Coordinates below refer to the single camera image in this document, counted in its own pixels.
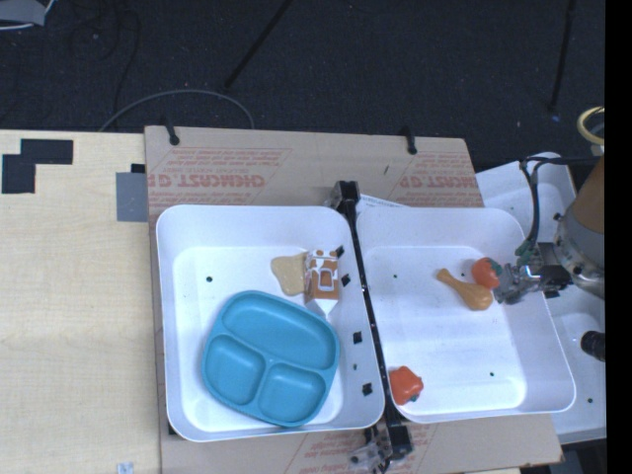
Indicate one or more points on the orange and white carton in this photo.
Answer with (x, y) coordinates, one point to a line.
(323, 277)

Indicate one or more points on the orange toy bell pepper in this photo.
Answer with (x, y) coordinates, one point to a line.
(405, 385)

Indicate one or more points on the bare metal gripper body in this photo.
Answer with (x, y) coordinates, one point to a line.
(554, 273)

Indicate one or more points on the black cylinder on white bracket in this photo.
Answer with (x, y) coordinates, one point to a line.
(594, 345)

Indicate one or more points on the brown cardboard board red print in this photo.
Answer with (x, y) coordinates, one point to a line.
(296, 166)

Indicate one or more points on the thin black rod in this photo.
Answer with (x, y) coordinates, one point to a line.
(366, 294)

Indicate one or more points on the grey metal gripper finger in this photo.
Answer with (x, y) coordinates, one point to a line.
(508, 292)
(518, 270)

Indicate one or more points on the tan toy chicken drumstick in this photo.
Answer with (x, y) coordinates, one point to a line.
(471, 292)

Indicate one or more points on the blue divided plate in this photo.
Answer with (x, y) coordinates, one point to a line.
(269, 358)

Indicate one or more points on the red toy tomato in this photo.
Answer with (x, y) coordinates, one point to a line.
(485, 272)

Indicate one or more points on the beige toy pear slice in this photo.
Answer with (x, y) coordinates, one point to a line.
(289, 272)

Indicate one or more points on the white plastic tray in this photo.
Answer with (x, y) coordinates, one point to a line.
(444, 343)
(197, 225)

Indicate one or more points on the white paper sheet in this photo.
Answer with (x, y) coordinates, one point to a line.
(380, 201)

